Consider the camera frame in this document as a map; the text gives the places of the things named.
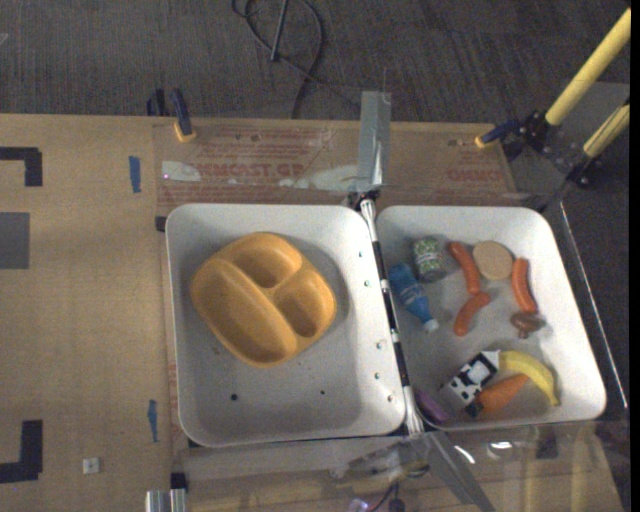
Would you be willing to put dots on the brown mushroom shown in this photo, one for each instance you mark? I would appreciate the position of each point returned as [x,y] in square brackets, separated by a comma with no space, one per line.
[526,322]

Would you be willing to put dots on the green can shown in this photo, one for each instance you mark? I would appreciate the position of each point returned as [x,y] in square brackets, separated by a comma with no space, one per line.
[430,260]

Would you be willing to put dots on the black and white carton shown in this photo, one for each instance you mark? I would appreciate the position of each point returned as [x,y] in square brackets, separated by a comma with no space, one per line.
[470,380]

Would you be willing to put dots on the blue bottle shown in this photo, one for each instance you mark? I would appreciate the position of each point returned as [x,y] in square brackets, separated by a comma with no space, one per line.
[410,292]

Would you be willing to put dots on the purple eggplant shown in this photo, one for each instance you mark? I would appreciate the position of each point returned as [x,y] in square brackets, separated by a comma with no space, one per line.
[432,407]

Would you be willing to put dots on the brown cardboard board red print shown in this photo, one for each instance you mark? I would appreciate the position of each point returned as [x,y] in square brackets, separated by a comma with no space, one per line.
[250,150]

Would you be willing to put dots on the white plastic tray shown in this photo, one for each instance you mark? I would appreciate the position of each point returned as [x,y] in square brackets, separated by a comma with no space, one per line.
[280,400]
[500,330]

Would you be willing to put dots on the orange divided plate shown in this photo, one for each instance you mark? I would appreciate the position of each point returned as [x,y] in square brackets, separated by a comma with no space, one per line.
[240,310]

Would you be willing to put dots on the small white square block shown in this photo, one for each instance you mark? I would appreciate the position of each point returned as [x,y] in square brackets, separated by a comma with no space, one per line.
[90,465]

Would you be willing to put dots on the orange sausage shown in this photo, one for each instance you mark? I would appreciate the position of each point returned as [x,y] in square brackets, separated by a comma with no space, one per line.
[522,285]
[470,312]
[467,267]

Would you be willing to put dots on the yellow banana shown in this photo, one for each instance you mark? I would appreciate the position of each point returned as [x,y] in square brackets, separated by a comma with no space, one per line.
[530,370]

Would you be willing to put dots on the orange carrot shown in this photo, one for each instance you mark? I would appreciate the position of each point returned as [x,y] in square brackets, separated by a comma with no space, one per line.
[500,395]

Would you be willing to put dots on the tan round biscuit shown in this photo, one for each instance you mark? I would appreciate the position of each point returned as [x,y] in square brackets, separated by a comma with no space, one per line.
[493,260]

